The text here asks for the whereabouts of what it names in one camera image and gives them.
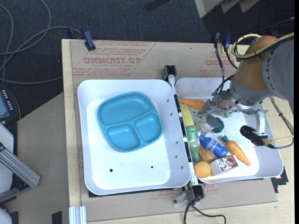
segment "black bracket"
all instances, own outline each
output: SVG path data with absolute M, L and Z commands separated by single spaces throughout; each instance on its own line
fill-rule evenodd
M 288 177 L 286 175 L 285 168 L 284 168 L 283 172 L 281 173 L 280 178 L 272 177 L 271 181 L 272 181 L 275 193 L 278 193 L 278 186 L 279 185 L 286 185 L 286 183 L 289 182 Z

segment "carrot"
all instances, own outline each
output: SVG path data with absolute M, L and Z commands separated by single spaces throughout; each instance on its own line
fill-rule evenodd
M 228 140 L 226 136 L 222 138 L 223 141 L 227 141 L 226 143 L 226 148 L 233 154 L 235 155 L 239 160 L 241 160 L 243 163 L 246 165 L 250 166 L 251 163 L 249 159 L 247 158 L 246 154 L 244 151 L 240 148 L 240 146 L 233 140 Z
M 205 105 L 205 101 L 201 100 L 201 99 L 178 99 L 179 102 L 181 102 L 182 104 L 187 105 L 190 108 L 194 108 L 197 110 L 202 110 L 203 106 Z

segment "black floor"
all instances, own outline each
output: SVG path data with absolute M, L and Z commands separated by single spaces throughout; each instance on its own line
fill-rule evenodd
M 294 0 L 261 0 L 243 13 L 239 5 L 226 14 L 216 7 L 203 19 L 194 0 L 42 0 L 51 13 L 50 27 L 87 26 L 93 39 L 210 42 L 216 32 L 237 37 L 282 21 L 279 26 L 262 29 L 261 35 L 282 36 L 294 31 Z M 8 51 L 35 43 L 29 38 L 45 30 L 49 14 L 40 0 L 0 0 L 0 78 L 14 93 L 24 117 L 63 91 L 62 79 L 44 84 L 28 84 L 62 76 L 61 39 L 67 29 L 49 31 L 35 46 L 3 55 L 9 45 L 12 23 L 14 34 Z

